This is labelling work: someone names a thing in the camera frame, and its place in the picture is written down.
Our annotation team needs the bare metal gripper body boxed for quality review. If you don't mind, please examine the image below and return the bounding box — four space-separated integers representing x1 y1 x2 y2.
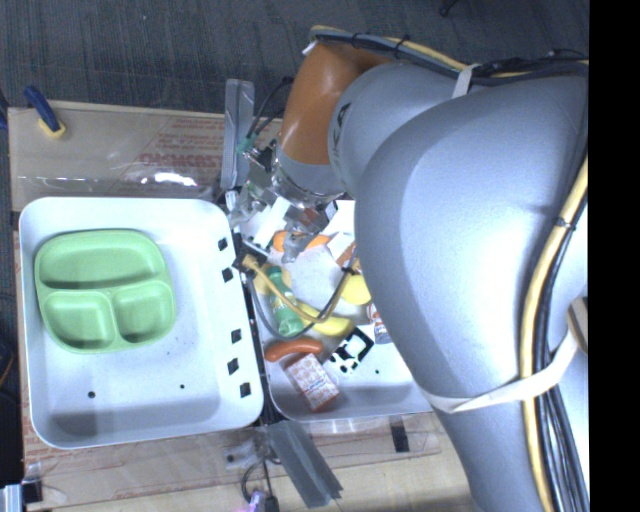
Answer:
245 145 344 237

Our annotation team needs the white plastic tray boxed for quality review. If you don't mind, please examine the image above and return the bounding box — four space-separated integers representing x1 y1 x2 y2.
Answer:
229 198 436 424
18 195 266 450

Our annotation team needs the orange and white carton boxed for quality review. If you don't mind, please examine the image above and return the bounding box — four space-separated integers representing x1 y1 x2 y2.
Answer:
283 352 342 414

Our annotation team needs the green bottle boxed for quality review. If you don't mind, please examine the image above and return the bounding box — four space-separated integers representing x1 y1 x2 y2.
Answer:
266 266 306 338

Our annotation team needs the white packet with black print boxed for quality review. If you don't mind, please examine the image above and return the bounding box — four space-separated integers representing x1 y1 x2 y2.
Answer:
327 324 376 375

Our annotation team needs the brown cardboard board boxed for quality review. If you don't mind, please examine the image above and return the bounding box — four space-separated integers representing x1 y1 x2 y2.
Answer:
7 99 442 512

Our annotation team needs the small can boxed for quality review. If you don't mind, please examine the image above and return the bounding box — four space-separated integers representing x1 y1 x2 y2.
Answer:
368 303 394 346

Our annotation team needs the orange sausage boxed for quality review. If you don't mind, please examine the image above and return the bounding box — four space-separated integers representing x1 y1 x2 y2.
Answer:
263 336 325 363

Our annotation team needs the white and orange packet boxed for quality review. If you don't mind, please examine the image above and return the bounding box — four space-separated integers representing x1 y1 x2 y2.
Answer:
326 230 360 272

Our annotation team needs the orange carrot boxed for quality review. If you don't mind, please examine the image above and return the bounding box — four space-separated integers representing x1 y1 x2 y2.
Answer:
271 229 332 253

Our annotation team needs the yellow lemon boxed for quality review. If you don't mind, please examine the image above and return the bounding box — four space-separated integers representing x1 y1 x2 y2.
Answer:
341 273 374 307

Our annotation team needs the green divided plate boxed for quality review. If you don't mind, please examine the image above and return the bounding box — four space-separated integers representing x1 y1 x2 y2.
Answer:
33 228 178 356

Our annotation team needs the yellow banana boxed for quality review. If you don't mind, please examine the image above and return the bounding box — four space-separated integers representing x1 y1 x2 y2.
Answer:
252 267 357 338

